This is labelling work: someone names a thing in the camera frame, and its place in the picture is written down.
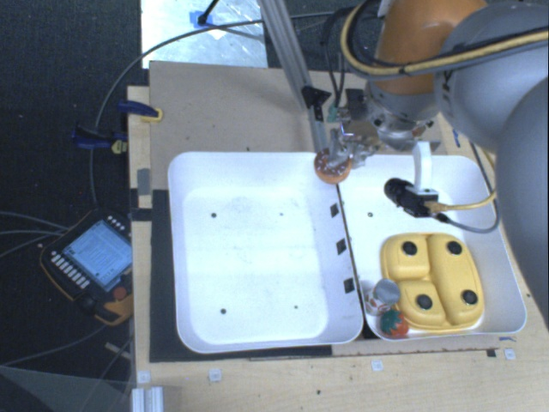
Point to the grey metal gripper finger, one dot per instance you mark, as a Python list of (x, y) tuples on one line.
[(336, 148), (356, 153)]

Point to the brown doughnut with sprinkles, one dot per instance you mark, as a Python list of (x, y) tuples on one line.
[(330, 175)]

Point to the red and green toy strawberry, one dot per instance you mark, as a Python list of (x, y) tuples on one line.
[(394, 325)]

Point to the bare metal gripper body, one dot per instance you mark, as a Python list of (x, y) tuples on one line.
[(396, 133)]

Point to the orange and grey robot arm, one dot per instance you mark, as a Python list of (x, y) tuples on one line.
[(480, 80)]

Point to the white plastic tray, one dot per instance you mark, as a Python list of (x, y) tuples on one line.
[(257, 256), (484, 213)]

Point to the brown cardboard board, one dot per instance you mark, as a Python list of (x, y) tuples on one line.
[(231, 110)]

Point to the black cylinder on white bracket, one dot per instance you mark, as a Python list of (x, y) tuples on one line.
[(407, 195)]

